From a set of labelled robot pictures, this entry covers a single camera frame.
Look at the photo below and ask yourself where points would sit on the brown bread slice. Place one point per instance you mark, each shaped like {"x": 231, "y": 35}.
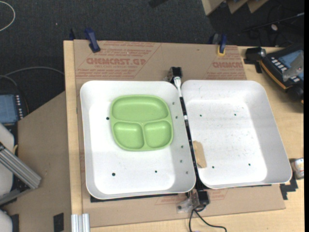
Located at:
{"x": 200, "y": 153}

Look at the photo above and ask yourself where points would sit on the brown cardboard board red print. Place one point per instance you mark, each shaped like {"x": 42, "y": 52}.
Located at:
{"x": 144, "y": 59}

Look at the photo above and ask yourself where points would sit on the thin black and white rod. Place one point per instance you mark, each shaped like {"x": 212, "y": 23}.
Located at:
{"x": 185, "y": 112}

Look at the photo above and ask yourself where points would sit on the white plastic tray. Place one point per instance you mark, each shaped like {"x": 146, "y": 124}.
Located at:
{"x": 135, "y": 168}
{"x": 231, "y": 139}

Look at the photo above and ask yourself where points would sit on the green divided plate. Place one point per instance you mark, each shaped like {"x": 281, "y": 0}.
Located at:
{"x": 141, "y": 122}

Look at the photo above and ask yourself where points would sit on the small white can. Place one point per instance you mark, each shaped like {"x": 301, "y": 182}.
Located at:
{"x": 299, "y": 167}

